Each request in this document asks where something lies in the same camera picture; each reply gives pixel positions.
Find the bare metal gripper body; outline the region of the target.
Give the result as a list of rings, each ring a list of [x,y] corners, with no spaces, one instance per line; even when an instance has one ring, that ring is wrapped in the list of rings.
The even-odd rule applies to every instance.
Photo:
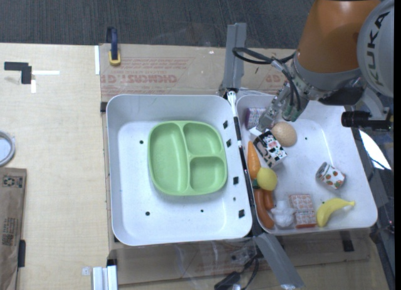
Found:
[[[271,101],[273,121],[279,118],[295,122],[306,109],[310,100],[316,99],[316,87],[308,84],[300,76],[285,74],[281,89]]]

